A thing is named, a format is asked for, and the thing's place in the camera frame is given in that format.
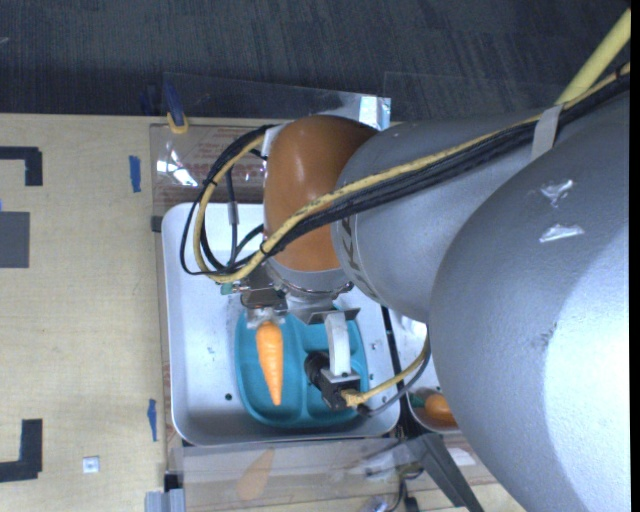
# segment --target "gray square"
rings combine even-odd
[[[0,212],[0,268],[29,268],[29,213]]]

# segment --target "black floor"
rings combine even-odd
[[[1,0],[0,111],[138,115],[163,73],[387,95],[394,119],[540,106],[628,5]],[[628,59],[627,48],[616,64]]]

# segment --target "black corner marker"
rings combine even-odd
[[[42,420],[22,420],[20,458],[0,462],[0,483],[38,478],[42,471]]]
[[[38,148],[0,146],[0,160],[24,160],[25,186],[42,186],[42,152]]]

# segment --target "yellow cable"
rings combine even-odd
[[[427,333],[427,336],[424,339],[424,345],[422,347],[422,351],[420,352],[418,357],[416,357],[415,360],[409,366],[407,366],[403,371],[401,371],[397,375],[394,375],[389,380],[385,380],[382,384],[378,384],[375,388],[372,388],[369,391],[362,392],[362,391],[354,391],[352,389],[345,389],[340,393],[340,395],[347,402],[348,407],[356,407],[360,404],[363,404],[367,400],[369,400],[372,396],[377,395],[378,393],[382,393],[383,391],[386,391],[391,386],[397,384],[402,379],[406,378],[410,373],[413,373],[415,370],[417,370],[418,366],[420,366],[420,364],[425,360],[430,350],[431,350],[431,347],[429,343],[429,334]]]
[[[627,63],[621,70],[620,70],[620,75],[626,75],[631,73],[631,63]],[[595,92],[599,91],[600,89],[602,89],[603,87],[605,87],[606,85],[610,84],[611,82],[615,81],[617,79],[617,75],[615,73],[612,73],[611,75],[607,76],[606,78],[604,78],[603,80],[601,80],[600,82],[598,82],[596,85],[594,85],[591,89],[589,89],[588,91],[584,92],[583,94],[577,96],[576,98],[566,102],[563,106],[563,110],[567,110],[571,107],[573,107],[574,105],[576,105],[577,103],[583,101],[584,99],[588,98],[589,96],[591,96],[592,94],[594,94]],[[538,119],[540,119],[540,116],[542,114],[537,114],[534,115],[532,117],[529,117],[528,119],[525,119],[523,121],[520,121],[519,123],[515,123],[513,125],[511,125],[509,128],[514,128],[523,124],[527,124],[527,123],[531,123],[531,122],[535,122]],[[329,203],[332,203],[333,201],[335,201],[336,199],[340,199],[344,196],[347,196],[349,194],[352,194],[353,192],[357,192],[360,190],[363,190],[367,187],[370,187],[372,185],[376,185],[378,183],[384,182],[386,180],[395,178],[397,176],[400,176],[402,174],[406,174],[409,172],[413,172],[417,169],[420,169],[422,167],[425,167],[427,165],[431,165],[434,164],[440,160],[443,160],[444,158],[462,152],[466,149],[468,149],[469,147],[482,142],[486,139],[489,139],[491,137],[493,137],[494,135],[496,135],[497,133],[500,133],[501,131],[503,131],[504,129],[501,130],[496,130],[494,132],[482,135],[480,137],[477,137],[473,140],[464,142],[462,144],[458,144],[457,146],[453,146],[450,147],[448,149],[445,149],[443,151],[440,151],[438,153],[434,153],[432,155],[428,155],[428,156],[424,156],[421,158],[418,158],[416,160],[413,160],[411,162],[407,162],[405,164],[401,164],[395,167],[392,167],[390,169],[387,169],[385,171],[382,171],[380,173],[377,174],[372,174],[369,176],[366,176],[364,178],[361,178],[357,181],[354,181],[352,183],[349,183],[337,190],[334,190],[332,192],[329,192],[323,196],[318,197],[317,199],[311,201],[310,203],[306,204],[305,206],[303,206],[302,208],[300,208],[297,212],[295,212],[291,217],[289,217],[283,224],[282,226],[280,226],[279,229],[277,229],[267,240],[265,240],[262,244],[262,249],[265,253],[268,253],[271,249],[273,249],[273,247],[275,247],[275,245],[289,232],[291,231],[298,223],[300,223],[302,220],[304,220],[306,217],[308,217],[309,215],[311,215],[312,213],[314,213],[315,211],[325,207],[326,205],[328,205]],[[259,141],[261,141],[262,139],[258,139],[257,141],[252,142],[249,146],[247,146],[246,148],[244,148],[241,152],[241,155],[245,155],[246,153],[248,153],[252,148],[256,147],[259,144]],[[232,160],[232,162],[235,163],[235,161],[237,161],[239,159],[239,157],[236,157],[235,159]],[[215,181],[218,181],[218,177],[223,177],[226,172],[228,171],[228,169],[230,168],[230,165],[227,164],[225,167],[223,167],[220,172],[216,175]],[[204,210],[206,208],[206,204],[209,201],[209,199],[211,198],[211,194],[213,194],[213,189],[215,189],[215,186],[210,185],[209,186],[211,188],[211,190],[207,190],[205,192],[205,195],[202,197],[202,201],[200,202],[200,208],[198,210],[198,216],[196,218],[196,224],[194,226],[194,237],[193,237],[193,248],[194,248],[194,253],[196,254],[196,261],[198,262],[198,266],[200,267],[201,270],[203,271],[210,271],[210,269],[206,266],[206,264],[204,263],[204,259],[202,258],[202,255],[200,253],[200,233],[202,230],[202,219],[204,218]],[[253,272],[253,270],[258,267],[258,265],[260,265],[265,259],[265,255],[261,252],[261,251],[257,251],[252,257],[251,259],[247,262],[247,264],[240,268],[239,270],[237,270],[236,272],[234,272],[233,274],[229,274],[229,275],[208,275],[209,278],[213,279],[214,281],[216,281],[217,283],[223,284],[223,283],[233,283],[235,281],[239,281],[240,279],[243,279],[245,277],[247,277],[251,272]]]
[[[556,105],[573,99],[591,87],[630,38],[631,8],[628,8],[556,100]]]

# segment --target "orange toy carrot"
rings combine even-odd
[[[269,388],[274,405],[282,402],[282,380],[284,367],[284,346],[280,327],[271,322],[263,322],[256,332],[258,359],[264,380]]]

